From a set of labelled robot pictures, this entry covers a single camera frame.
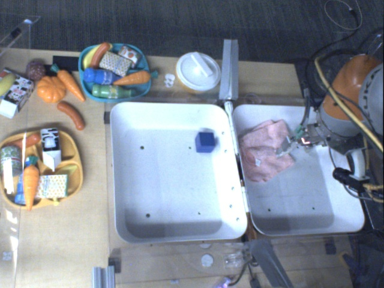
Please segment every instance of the table surface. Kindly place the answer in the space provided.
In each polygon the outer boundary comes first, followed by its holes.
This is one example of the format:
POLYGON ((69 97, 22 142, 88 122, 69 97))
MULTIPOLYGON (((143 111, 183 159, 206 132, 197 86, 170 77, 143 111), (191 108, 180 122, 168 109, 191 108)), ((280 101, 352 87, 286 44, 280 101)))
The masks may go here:
MULTIPOLYGON (((0 59, 0 68, 7 67, 22 75, 29 61, 51 64, 53 55, 78 57, 79 52, 10 49, 0 59)), ((186 93, 177 81, 174 87, 166 88, 164 76, 175 73, 178 59, 159 56, 148 56, 147 59, 150 68, 157 70, 159 76, 152 80, 150 92, 140 101, 204 103, 217 99, 218 88, 202 95, 186 93)), ((78 73, 73 74, 78 80, 78 73)), ((295 68, 291 64, 239 62, 239 94, 243 100, 256 103, 302 104, 295 68)), ((83 131, 77 131, 68 116, 59 112, 55 104, 44 103, 35 92, 13 119, 0 116, 0 142, 13 134, 47 127, 58 127, 67 132, 77 144, 84 172, 84 183, 79 193, 58 206, 28 212, 10 206, 1 198, 0 252, 3 259, 0 261, 0 286, 89 287, 92 268, 105 268, 108 258, 116 251, 129 261, 125 265, 130 266, 126 277, 124 273, 118 275, 119 287, 150 287, 154 283, 156 287, 167 287, 169 280, 174 278, 183 278, 179 283, 182 287, 208 287, 220 278, 219 275, 238 274, 238 268, 228 270, 221 264, 210 270, 204 269, 199 260, 206 248, 210 248, 215 258, 222 259, 224 253, 233 253, 242 247, 237 242, 158 247, 122 242, 116 236, 113 224, 112 153, 109 126, 104 124, 104 113, 112 105, 90 99, 81 103, 70 93, 65 101, 81 112, 86 123, 83 131)), ((344 241, 338 239, 339 248, 349 250, 344 241)), ((304 247, 313 248, 313 242, 304 247)), ((292 240, 276 241, 276 247, 284 251, 287 243, 292 251, 301 251, 303 247, 302 241, 295 243, 292 240)), ((313 260, 314 255, 324 258, 320 250, 318 253, 312 251, 311 256, 308 253, 302 255, 303 264, 308 264, 308 257, 313 260)), ((297 254, 288 256, 297 260, 297 254)), ((290 261, 287 259, 286 265, 292 265, 290 261)), ((332 281, 337 277, 341 283, 350 283, 348 272, 339 261, 333 259, 325 265, 332 281)), ((300 267, 291 267, 293 273, 290 276, 302 278, 297 269, 300 267)), ((308 273, 313 283, 318 282, 319 277, 326 277, 325 271, 315 270, 313 266, 313 271, 308 273)), ((262 271, 257 272, 267 283, 262 271)), ((239 283, 238 287, 248 287, 247 281, 243 285, 239 283)))

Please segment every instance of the toy pumpkin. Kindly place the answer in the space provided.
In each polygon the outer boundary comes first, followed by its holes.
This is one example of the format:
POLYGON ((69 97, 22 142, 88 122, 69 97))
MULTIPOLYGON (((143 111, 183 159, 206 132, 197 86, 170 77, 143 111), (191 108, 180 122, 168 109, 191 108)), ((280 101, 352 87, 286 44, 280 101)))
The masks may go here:
POLYGON ((65 96, 67 89, 57 77, 44 76, 37 83, 37 95, 46 103, 57 103, 65 96))

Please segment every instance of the teal basket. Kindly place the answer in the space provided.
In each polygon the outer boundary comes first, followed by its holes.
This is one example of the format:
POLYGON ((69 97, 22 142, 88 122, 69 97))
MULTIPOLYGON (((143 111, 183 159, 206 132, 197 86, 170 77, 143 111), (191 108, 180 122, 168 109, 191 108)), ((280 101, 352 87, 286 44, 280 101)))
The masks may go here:
MULTIPOLYGON (((85 93, 85 95, 87 97, 89 97, 90 99, 93 99, 95 101, 100 101, 102 103, 120 103, 120 102, 123 102, 123 101, 130 101, 130 100, 134 100, 134 99, 140 98, 140 97, 142 97, 142 96, 144 96, 145 94, 148 93, 149 89, 151 88, 152 79, 149 80, 146 84, 130 85, 129 89, 134 89, 135 90, 135 93, 134 93, 133 97, 108 99, 108 98, 100 98, 100 97, 93 96, 92 95, 93 83, 86 83, 84 81, 84 69, 83 69, 83 65, 82 64, 83 64, 84 56, 92 48, 94 48, 95 46, 97 46, 97 45, 89 46, 86 49, 84 49, 81 52, 80 57, 79 57, 80 82, 81 82, 82 88, 84 90, 84 93, 85 93)), ((142 53, 142 51, 139 48, 137 48, 135 46, 132 46, 132 45, 129 45, 129 44, 112 44, 112 48, 111 48, 110 51, 113 52, 113 53, 118 53, 122 46, 128 46, 128 47, 132 48, 133 50, 139 52, 141 54, 141 56, 142 56, 140 61, 139 61, 139 63, 136 65, 135 69, 130 69, 127 74, 135 73, 135 72, 137 72, 139 70, 150 71, 149 70, 148 62, 146 61, 146 58, 145 58, 144 54, 142 53)))

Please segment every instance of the pink cloth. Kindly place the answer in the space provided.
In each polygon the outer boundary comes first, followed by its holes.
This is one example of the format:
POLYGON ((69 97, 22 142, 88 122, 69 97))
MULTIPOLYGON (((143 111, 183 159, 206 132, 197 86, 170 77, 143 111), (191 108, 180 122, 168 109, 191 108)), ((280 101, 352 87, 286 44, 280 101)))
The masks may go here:
POLYGON ((287 125, 281 119, 266 121, 239 140, 244 175, 252 181, 265 182, 295 162, 290 155, 280 158, 276 150, 289 135, 287 125))

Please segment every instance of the white tray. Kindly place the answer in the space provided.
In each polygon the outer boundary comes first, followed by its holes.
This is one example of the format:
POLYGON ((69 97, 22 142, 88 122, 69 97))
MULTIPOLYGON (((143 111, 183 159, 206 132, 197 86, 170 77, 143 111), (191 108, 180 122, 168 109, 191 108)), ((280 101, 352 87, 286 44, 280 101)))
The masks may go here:
MULTIPOLYGON (((283 119, 293 131, 303 114, 303 107, 245 104, 234 110, 233 120, 238 135, 269 119, 283 119)), ((359 231, 364 225, 361 203, 332 177, 328 148, 301 148, 290 154, 295 164, 270 181, 245 179, 255 228, 270 236, 359 231)), ((349 168, 344 156, 332 154, 337 166, 349 168)))
POLYGON ((235 239, 247 226, 226 113, 210 104, 120 103, 110 116, 115 224, 127 242, 235 239), (197 153, 199 131, 215 149, 197 153))

